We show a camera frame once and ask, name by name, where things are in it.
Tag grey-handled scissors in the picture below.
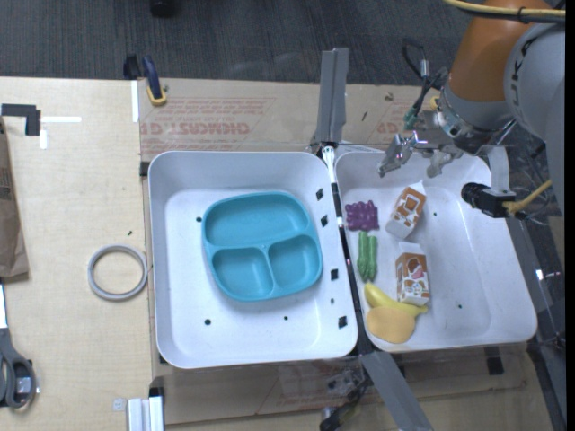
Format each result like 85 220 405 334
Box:
0 280 40 410

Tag purple grapes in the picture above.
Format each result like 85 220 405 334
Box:
343 199 380 233

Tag black chair wheel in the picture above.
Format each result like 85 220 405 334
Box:
149 0 177 18

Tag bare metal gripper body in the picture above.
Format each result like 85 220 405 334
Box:
411 101 478 156

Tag white plastic tray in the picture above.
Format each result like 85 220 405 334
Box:
334 145 539 355
146 150 359 370

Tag brown cardboard board, red print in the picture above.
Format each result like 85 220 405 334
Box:
137 77 543 427

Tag green asparagus bunch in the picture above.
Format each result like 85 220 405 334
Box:
356 230 380 284

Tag black cylinder on white bracket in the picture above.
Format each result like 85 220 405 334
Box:
460 145 518 220

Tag blue divided plate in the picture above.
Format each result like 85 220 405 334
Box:
200 190 324 303

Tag white tape roll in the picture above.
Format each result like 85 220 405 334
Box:
86 244 149 303

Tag yellow banana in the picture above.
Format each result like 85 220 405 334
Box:
363 281 429 319

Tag orange and white carton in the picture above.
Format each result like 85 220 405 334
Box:
385 180 429 241
394 241 431 308

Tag brown paper bag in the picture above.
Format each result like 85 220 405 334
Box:
0 116 31 283

